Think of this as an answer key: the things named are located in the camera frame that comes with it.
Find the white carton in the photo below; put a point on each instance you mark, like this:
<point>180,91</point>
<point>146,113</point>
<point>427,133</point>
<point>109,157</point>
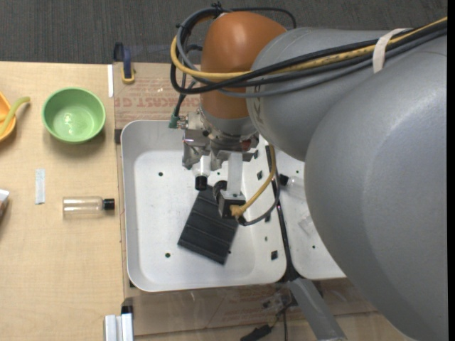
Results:
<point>3,201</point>

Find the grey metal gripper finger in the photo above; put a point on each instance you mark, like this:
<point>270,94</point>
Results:
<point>217,160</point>
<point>190,156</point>

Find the brown cardboard board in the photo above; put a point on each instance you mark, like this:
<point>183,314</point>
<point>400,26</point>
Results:
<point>149,98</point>

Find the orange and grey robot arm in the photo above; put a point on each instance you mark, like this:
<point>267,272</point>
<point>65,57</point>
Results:
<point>355,155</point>

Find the green bowl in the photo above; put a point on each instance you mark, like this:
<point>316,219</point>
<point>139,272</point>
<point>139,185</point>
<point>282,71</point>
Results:
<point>73,116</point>

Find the thin black rod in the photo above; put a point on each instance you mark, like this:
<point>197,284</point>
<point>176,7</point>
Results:
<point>283,226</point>

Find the black ribbed flat box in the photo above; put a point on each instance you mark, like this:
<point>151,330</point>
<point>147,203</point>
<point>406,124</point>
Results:
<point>208,231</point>

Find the white plastic tray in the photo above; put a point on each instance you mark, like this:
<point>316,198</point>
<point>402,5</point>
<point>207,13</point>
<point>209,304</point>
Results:
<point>156,208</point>

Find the orange divided plate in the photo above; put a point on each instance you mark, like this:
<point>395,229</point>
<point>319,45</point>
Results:
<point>7,119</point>

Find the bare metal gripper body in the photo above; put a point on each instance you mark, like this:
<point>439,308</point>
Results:
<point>195,133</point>

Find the clear plastic bottle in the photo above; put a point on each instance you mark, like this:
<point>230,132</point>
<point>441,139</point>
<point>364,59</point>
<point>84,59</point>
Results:
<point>201,182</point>
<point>83,207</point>
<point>294,187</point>

